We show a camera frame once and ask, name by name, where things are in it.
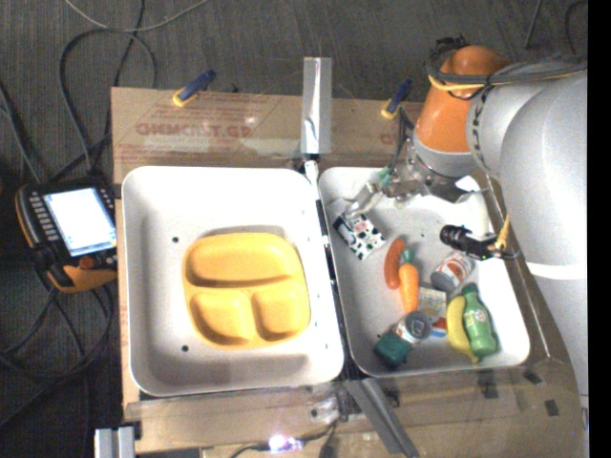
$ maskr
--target tin can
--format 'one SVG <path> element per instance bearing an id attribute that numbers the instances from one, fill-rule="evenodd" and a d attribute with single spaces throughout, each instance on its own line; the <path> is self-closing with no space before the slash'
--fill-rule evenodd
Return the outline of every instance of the tin can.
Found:
<path id="1" fill-rule="evenodd" d="M 461 251 L 454 251 L 432 271 L 431 283 L 435 288 L 450 294 L 469 277 L 474 268 L 474 259 Z"/>

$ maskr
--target white plastic tray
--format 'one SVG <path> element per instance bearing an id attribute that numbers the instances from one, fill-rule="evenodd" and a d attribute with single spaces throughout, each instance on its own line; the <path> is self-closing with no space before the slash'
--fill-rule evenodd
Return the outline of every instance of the white plastic tray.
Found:
<path id="1" fill-rule="evenodd" d="M 344 352 L 312 187 L 290 170 L 147 166 L 123 182 L 130 368 L 154 396 L 315 385 L 341 371 Z M 196 239 L 271 232 L 301 257 L 311 320 L 297 338 L 217 349 L 189 320 L 182 258 Z"/>
<path id="2" fill-rule="evenodd" d="M 467 196 L 456 204 L 433 196 L 416 197 L 403 209 L 397 209 L 392 200 L 385 198 L 368 217 L 387 242 L 364 260 L 358 260 L 332 223 L 348 205 L 347 199 L 354 198 L 374 172 L 370 168 L 331 168 L 320 178 L 348 346 L 354 362 L 373 377 L 521 364 L 530 352 L 530 341 L 504 261 L 497 259 L 477 261 L 467 280 L 477 284 L 480 299 L 490 311 L 500 342 L 496 354 L 473 365 L 468 357 L 450 347 L 447 337 L 429 337 L 410 352 L 405 365 L 393 371 L 374 355 L 373 347 L 380 335 L 404 315 L 398 291 L 389 290 L 384 281 L 384 259 L 392 240 L 400 235 L 407 238 L 409 248 L 415 252 L 413 264 L 422 282 L 427 283 L 432 270 L 453 250 L 439 239 L 445 224 L 465 225 L 474 233 L 491 228 L 480 194 Z M 466 178 L 461 186 L 477 190 L 472 178 Z"/>

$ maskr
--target yellow plate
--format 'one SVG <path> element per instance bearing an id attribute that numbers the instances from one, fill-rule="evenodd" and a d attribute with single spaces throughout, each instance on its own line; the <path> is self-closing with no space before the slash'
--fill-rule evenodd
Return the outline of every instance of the yellow plate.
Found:
<path id="1" fill-rule="evenodd" d="M 187 249 L 182 281 L 191 322 L 223 349 L 290 340 L 309 325 L 306 278 L 295 248 L 268 233 L 198 239 Z"/>

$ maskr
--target white cable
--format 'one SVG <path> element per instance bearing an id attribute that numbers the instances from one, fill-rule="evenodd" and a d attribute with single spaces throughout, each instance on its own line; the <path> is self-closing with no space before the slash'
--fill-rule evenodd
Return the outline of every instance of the white cable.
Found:
<path id="1" fill-rule="evenodd" d="M 91 22 L 92 24 L 94 24 L 95 26 L 98 26 L 102 29 L 114 29 L 111 28 L 111 26 L 107 25 L 107 24 L 103 24 L 101 22 L 98 22 L 96 20 L 94 20 L 92 17 L 90 17 L 89 15 L 87 15 L 83 10 L 81 10 L 79 7 L 77 7 L 71 0 L 63 0 L 64 2 L 66 2 L 76 13 L 78 13 L 81 17 L 83 17 L 84 19 L 88 20 L 89 22 Z M 185 10 L 180 11 L 179 13 L 177 13 L 176 15 L 169 17 L 166 20 L 163 20 L 157 24 L 154 24 L 152 26 L 147 26 L 147 27 L 138 27 L 135 29 L 114 29 L 115 31 L 123 31 L 123 32 L 142 32 L 142 31 L 152 31 L 154 29 L 159 29 L 160 27 L 163 27 L 171 22 L 174 22 L 175 20 L 177 20 L 178 18 L 182 17 L 185 13 L 190 12 L 191 10 L 195 10 L 198 7 L 201 7 L 202 5 L 208 3 L 210 0 L 201 0 L 199 1 L 197 4 L 192 5 L 191 7 L 187 7 Z"/>

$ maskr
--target green bottle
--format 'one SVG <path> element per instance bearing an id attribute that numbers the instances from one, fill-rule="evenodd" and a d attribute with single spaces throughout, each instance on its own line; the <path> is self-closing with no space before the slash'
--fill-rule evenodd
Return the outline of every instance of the green bottle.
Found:
<path id="1" fill-rule="evenodd" d="M 483 358 L 496 351 L 497 343 L 493 335 L 488 309 L 477 297 L 477 286 L 474 283 L 465 285 L 462 289 L 466 304 L 462 320 L 469 336 L 471 350 L 478 358 Z"/>

